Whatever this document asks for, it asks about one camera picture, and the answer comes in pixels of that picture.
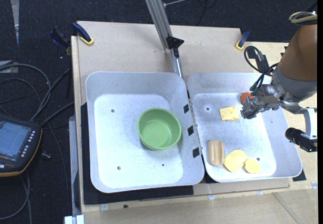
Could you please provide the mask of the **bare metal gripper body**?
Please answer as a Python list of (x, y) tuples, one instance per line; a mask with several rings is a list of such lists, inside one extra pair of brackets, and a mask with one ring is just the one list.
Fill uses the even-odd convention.
[(253, 108), (261, 108), (261, 112), (283, 108), (293, 114), (302, 109), (299, 103), (307, 98), (307, 89), (302, 84), (264, 84), (252, 101)]

